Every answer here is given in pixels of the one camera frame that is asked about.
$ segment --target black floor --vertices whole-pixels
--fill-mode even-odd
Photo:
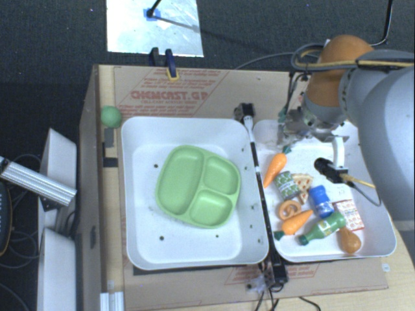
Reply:
[[[231,69],[260,56],[289,52],[337,34],[378,42],[388,0],[197,0],[204,58],[177,58],[179,67]],[[414,52],[415,0],[394,0],[388,45]],[[0,0],[0,156],[40,156],[49,128],[77,141],[94,63],[146,65],[140,54],[106,50],[106,0]],[[285,57],[251,68],[289,70]],[[36,162],[22,159],[36,168]],[[37,230],[36,198],[20,202],[17,231]],[[30,239],[15,242],[31,254]],[[0,264],[23,264],[7,253]],[[36,309],[37,261],[0,267],[0,284]],[[0,310],[24,310],[0,286]]]

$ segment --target cardboard box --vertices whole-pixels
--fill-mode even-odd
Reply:
[[[80,125],[79,240],[84,310],[99,310],[99,290],[123,291],[128,311],[259,298],[246,287],[260,274],[257,265],[141,271],[126,256],[119,130],[100,124],[101,107],[117,106],[124,119],[136,115],[231,119],[240,103],[252,102],[255,122],[277,119],[287,98],[287,73],[179,69],[179,75],[179,81],[171,82],[165,68],[94,67]],[[300,84],[298,91],[303,89],[305,85]],[[289,282],[279,297],[388,287],[380,259],[290,264],[287,271]]]

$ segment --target blue can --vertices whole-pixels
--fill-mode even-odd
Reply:
[[[311,188],[309,195],[313,199],[314,208],[321,219],[327,218],[335,211],[326,194],[326,188],[323,185]]]

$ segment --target green ball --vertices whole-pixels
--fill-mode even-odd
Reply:
[[[123,116],[118,108],[114,106],[104,106],[101,109],[101,122],[109,128],[118,128],[121,125]]]

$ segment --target silver metal tube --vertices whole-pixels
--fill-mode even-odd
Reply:
[[[0,156],[0,162],[4,164],[4,157]],[[0,178],[63,206],[68,206],[77,194],[76,189],[13,162],[3,167]]]

